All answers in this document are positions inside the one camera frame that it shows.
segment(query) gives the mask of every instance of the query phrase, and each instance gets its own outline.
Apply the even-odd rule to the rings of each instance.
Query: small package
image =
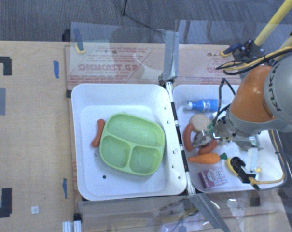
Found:
[[[215,167],[198,173],[204,188],[221,185],[227,182],[222,167]]]

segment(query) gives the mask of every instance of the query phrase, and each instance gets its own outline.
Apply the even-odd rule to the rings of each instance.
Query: sausage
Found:
[[[105,126],[105,120],[100,118],[97,121],[97,135],[96,135],[96,137],[93,139],[93,141],[91,143],[91,145],[93,147],[98,147],[99,146],[99,142],[101,141],[101,136],[102,136],[102,133],[103,133],[104,126]]]
[[[204,155],[204,154],[210,153],[212,150],[214,150],[214,148],[217,145],[218,145],[218,142],[216,140],[212,139],[207,146],[199,149],[198,154]]]
[[[183,132],[183,144],[187,151],[193,150],[193,146],[191,142],[191,133],[193,129],[194,129],[194,126],[192,124],[188,124]]]

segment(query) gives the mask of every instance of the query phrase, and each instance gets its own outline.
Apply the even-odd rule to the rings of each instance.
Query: green divided bowl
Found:
[[[150,175],[160,166],[164,148],[165,134],[157,123],[117,113],[105,123],[99,152],[110,167],[130,174]]]

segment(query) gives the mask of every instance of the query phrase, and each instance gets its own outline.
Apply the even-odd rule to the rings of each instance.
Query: white tray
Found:
[[[178,195],[187,184],[168,93],[159,85],[80,84],[71,94],[77,184],[87,200]],[[103,163],[99,149],[91,146],[97,121],[125,112],[158,123],[166,135],[166,147],[159,169],[150,176],[138,176]]]
[[[189,119],[197,111],[185,109],[187,101],[198,101],[201,99],[217,99],[219,96],[219,86],[218,85],[179,85],[175,87],[173,91],[173,99],[176,105],[176,111],[179,121],[179,126],[181,133],[183,133],[184,128],[189,123]],[[222,89],[222,107],[228,105],[234,95],[227,85],[223,86]],[[212,112],[205,113],[210,119],[212,119]],[[257,180],[259,181],[269,181],[269,180],[278,180],[281,179],[283,175],[283,170],[280,165],[277,154],[275,154],[275,149],[272,145],[271,139],[269,137],[268,131],[264,130],[258,136],[260,140],[260,147],[263,149],[258,151],[258,160],[257,167],[260,167],[262,171],[258,173]],[[195,149],[191,152],[185,151],[186,157],[191,157],[197,155],[198,149]],[[230,142],[225,145],[217,146],[213,152],[222,154],[225,152],[228,157],[232,158],[234,156],[240,157],[244,162],[247,161],[248,153],[246,151],[240,150],[239,147],[234,143]],[[233,174],[225,165],[225,161],[221,160],[220,162],[212,165],[207,164],[197,164],[189,162],[190,177],[192,184],[202,192],[227,192],[227,191],[242,191],[242,190],[253,190],[254,188],[250,184],[243,184],[239,178]],[[213,167],[222,167],[227,178],[227,183],[204,188],[198,173],[203,170],[209,170]],[[274,183],[274,184],[263,184],[259,185],[261,189],[268,189],[279,186],[283,181]]]

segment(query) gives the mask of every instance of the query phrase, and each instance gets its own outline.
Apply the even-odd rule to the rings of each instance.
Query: brown round object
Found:
[[[196,133],[201,132],[202,130],[207,129],[207,125],[211,123],[210,119],[204,114],[195,114],[190,118],[190,124],[193,125],[194,131]]]

